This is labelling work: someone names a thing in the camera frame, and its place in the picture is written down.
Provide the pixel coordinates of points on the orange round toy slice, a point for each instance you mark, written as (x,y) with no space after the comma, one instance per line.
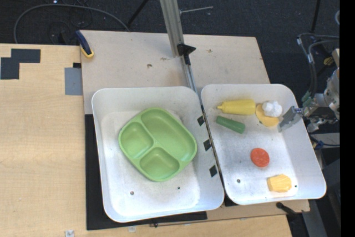
(260,157)

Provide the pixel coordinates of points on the pale wood board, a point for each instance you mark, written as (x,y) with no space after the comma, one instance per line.
(124,63)

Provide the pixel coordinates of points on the white plastic tray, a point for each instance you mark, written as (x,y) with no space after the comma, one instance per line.
(244,147)
(166,199)

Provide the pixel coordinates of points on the yellow mustard bottle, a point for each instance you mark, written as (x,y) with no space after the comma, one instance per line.
(240,107)

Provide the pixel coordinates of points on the yellow round toy slice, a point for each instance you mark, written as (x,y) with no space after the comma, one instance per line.
(267,120)

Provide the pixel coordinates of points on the green divided plate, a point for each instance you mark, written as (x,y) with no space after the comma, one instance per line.
(166,130)

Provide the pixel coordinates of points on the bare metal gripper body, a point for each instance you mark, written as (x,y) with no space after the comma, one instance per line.
(321,113)

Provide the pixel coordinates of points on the white toy cream puff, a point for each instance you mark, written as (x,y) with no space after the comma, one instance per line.
(272,109)

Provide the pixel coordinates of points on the green toy cucumber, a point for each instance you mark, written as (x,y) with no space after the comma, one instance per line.
(230,124)

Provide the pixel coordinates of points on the thin black and white rod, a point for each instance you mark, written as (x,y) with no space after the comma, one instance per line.
(190,77)

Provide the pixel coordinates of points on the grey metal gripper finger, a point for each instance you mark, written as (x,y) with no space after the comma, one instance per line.
(289,119)

